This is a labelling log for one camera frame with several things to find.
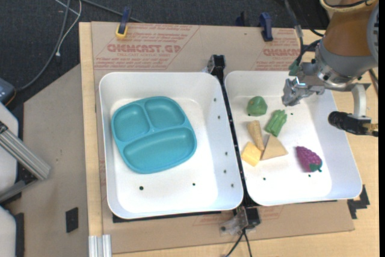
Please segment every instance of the wooden edge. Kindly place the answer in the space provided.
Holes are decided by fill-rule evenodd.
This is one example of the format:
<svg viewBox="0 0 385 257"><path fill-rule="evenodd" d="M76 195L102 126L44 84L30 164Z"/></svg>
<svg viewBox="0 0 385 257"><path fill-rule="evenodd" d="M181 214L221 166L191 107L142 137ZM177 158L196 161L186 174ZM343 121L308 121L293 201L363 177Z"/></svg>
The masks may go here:
<svg viewBox="0 0 385 257"><path fill-rule="evenodd" d="M85 173L87 179L88 233L89 235L100 237L103 234L103 220L91 23L79 23L79 44L84 118Z"/></svg>

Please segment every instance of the green toy vegetable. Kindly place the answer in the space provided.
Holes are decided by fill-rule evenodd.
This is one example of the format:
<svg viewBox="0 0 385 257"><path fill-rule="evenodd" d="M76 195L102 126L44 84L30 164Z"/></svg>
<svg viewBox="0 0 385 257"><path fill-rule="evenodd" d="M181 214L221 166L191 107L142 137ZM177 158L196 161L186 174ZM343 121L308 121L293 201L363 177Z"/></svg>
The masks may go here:
<svg viewBox="0 0 385 257"><path fill-rule="evenodd" d="M284 110L275 110L269 122L266 125L265 131L272 133L272 135L277 137L279 132L282 129L282 126L285 124L287 118L288 118L288 115L285 114Z"/></svg>
<svg viewBox="0 0 385 257"><path fill-rule="evenodd" d="M266 114L267 104L262 96L255 96L249 100L246 111L249 116L262 116Z"/></svg>

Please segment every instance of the wooden triangle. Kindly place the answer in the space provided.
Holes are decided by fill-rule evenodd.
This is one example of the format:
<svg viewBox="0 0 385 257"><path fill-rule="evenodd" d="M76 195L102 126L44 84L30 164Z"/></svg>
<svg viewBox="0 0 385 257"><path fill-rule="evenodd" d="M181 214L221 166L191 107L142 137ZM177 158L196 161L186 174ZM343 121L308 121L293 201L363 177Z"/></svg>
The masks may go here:
<svg viewBox="0 0 385 257"><path fill-rule="evenodd" d="M276 158L278 156L286 155L288 151L281 144L277 137L269 135L269 140L267 141L265 150L262 154L261 160Z"/></svg>

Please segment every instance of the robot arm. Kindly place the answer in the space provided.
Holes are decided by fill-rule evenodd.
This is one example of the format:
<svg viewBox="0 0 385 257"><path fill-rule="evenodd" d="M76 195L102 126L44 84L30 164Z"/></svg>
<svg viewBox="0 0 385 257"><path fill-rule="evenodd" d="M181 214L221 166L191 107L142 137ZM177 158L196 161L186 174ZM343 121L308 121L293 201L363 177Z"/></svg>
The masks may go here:
<svg viewBox="0 0 385 257"><path fill-rule="evenodd" d="M313 93L325 89L351 91L354 113L334 112L330 124L357 135L374 135L370 118L365 115L365 90L370 84L354 82L368 70L378 66L378 0L341 0L339 5L322 6L334 12L325 35L315 48L311 62L302 62L287 79L283 88L285 106L300 103Z"/></svg>

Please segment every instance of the blue plate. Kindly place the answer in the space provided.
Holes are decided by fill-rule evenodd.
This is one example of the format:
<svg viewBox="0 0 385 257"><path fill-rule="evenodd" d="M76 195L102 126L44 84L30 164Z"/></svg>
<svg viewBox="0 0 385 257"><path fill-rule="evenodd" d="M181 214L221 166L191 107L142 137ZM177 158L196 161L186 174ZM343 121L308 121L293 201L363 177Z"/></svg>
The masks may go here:
<svg viewBox="0 0 385 257"><path fill-rule="evenodd" d="M138 173L155 173L187 161L197 139L186 114L174 100L154 96L120 107L112 134L125 163Z"/></svg>

